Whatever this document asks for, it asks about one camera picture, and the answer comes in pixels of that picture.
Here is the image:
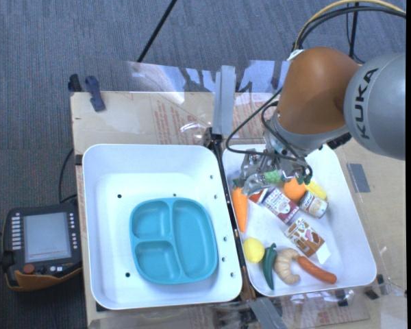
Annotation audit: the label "orange sausage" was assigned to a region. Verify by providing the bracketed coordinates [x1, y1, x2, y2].
[297, 255, 338, 285]

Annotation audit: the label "orange carrot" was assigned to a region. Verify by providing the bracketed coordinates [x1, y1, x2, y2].
[231, 178, 249, 234]

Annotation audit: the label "black cylinder on white bracket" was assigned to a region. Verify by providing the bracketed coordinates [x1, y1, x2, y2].
[326, 132, 353, 150]

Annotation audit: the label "beige croissant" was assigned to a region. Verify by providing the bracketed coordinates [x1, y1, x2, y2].
[273, 247, 302, 285]

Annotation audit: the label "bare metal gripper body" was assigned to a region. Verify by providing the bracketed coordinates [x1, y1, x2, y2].
[240, 134, 308, 180]

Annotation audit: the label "green toy grapes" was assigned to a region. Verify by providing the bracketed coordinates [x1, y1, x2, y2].
[264, 169, 283, 185]

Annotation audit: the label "yellow corn cob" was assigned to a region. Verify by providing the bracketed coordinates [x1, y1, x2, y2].
[303, 179, 328, 202]

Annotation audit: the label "orange toy fruit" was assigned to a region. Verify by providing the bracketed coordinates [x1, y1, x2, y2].
[283, 176, 308, 204]

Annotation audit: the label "green pepper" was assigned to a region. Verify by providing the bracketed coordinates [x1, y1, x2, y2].
[262, 243, 279, 291]

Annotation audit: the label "white carton with red print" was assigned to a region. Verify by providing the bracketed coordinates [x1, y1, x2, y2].
[262, 186, 301, 226]

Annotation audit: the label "blue divided plate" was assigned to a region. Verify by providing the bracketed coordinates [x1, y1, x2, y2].
[129, 197, 220, 285]

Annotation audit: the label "small white can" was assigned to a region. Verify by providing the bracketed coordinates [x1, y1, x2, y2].
[298, 191, 329, 219]

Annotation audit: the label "white plastic tray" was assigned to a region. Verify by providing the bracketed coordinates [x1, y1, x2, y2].
[82, 143, 244, 311]
[221, 143, 378, 298]

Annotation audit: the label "black block with thin wires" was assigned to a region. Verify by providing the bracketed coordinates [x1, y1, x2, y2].
[203, 127, 224, 151]

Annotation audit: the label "small red and white carton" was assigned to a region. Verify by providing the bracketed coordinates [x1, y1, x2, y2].
[248, 187, 270, 206]

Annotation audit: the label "brown cardboard board red print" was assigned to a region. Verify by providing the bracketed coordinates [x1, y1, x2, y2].
[69, 90, 407, 329]

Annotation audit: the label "brown and white carton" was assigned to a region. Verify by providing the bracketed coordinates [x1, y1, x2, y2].
[284, 217, 332, 265]

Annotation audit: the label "yellow lemon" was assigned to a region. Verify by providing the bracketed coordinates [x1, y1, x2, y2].
[242, 237, 266, 265]

